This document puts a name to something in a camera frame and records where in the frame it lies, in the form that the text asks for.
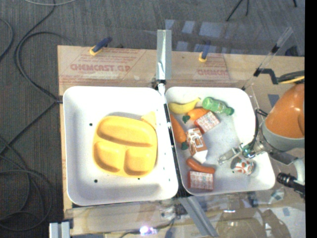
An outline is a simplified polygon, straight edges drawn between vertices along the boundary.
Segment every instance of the green bottle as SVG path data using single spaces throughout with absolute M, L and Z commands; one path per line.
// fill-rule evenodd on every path
M 215 100 L 212 97 L 204 98 L 203 108 L 218 114 L 225 113 L 229 116 L 234 112 L 233 108 L 227 107 L 225 103 Z

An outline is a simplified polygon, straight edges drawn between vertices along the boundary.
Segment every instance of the yellow cable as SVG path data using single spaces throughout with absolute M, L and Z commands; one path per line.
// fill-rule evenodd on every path
M 294 82 L 297 82 L 297 81 L 302 80 L 304 78 L 305 78 L 305 76 L 300 76 L 300 77 L 297 77 L 297 78 L 293 78 L 291 80 L 282 81 L 282 82 L 280 82 L 280 84 L 294 83 Z

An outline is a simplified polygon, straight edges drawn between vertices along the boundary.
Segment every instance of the toy carrot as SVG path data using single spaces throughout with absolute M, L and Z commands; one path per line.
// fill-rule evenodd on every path
M 183 116 L 182 120 L 184 123 L 186 123 L 188 120 L 196 120 L 199 117 L 202 117 L 203 115 L 207 114 L 209 110 L 204 108 L 197 108 L 192 109 L 191 111 L 187 112 L 186 116 Z
M 180 143 L 182 146 L 182 150 L 186 150 L 188 148 L 187 142 L 186 142 L 186 134 L 183 130 L 183 127 L 179 124 L 179 122 L 176 120 L 176 118 L 173 116 L 172 113 L 169 114 L 170 121 L 172 123 L 172 130 L 175 137 L 176 142 Z

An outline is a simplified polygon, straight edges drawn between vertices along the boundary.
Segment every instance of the blue clamp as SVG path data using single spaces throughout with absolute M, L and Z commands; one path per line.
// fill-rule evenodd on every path
M 199 61 L 201 62 L 206 62 L 207 61 L 207 55 L 208 55 L 208 51 L 210 48 L 210 41 L 206 41 L 206 44 L 204 46 L 203 51 L 199 54 Z
M 102 41 L 98 42 L 95 46 L 93 46 L 89 52 L 91 55 L 95 56 L 96 54 L 102 51 L 103 47 L 108 46 L 108 44 L 112 41 L 111 37 L 104 38 Z

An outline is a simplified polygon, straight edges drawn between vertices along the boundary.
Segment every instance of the white tray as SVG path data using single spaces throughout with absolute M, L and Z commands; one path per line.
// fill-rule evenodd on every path
M 218 157 L 240 143 L 249 143 L 255 133 L 255 114 L 249 96 L 238 88 L 204 88 L 204 87 L 171 87 L 166 91 L 166 101 L 187 103 L 201 98 L 196 106 L 202 106 L 205 97 L 214 97 L 222 100 L 228 106 L 234 108 L 234 114 L 215 114 L 220 124 L 203 135 L 208 147 L 205 164 L 215 166 L 214 190 L 193 189 L 188 187 L 187 173 L 190 168 L 186 165 L 186 159 L 190 157 L 189 150 L 181 150 L 176 143 L 176 155 L 184 188 L 192 195 L 213 195 L 234 192 L 256 191 L 270 189 L 275 184 L 274 171 L 267 153 L 260 154 L 252 159 L 256 163 L 256 169 L 250 176 L 233 173 L 230 168 L 231 161 L 223 165 L 218 164 Z M 194 128 L 192 121 L 186 124 L 182 121 L 183 115 L 174 114 L 175 118 L 183 126 L 184 130 Z
M 63 96 L 67 193 L 80 206 L 173 197 L 178 182 L 163 103 L 151 88 L 75 86 Z M 106 174 L 92 158 L 97 123 L 107 115 L 139 119 L 155 111 L 158 156 L 154 169 L 142 178 Z

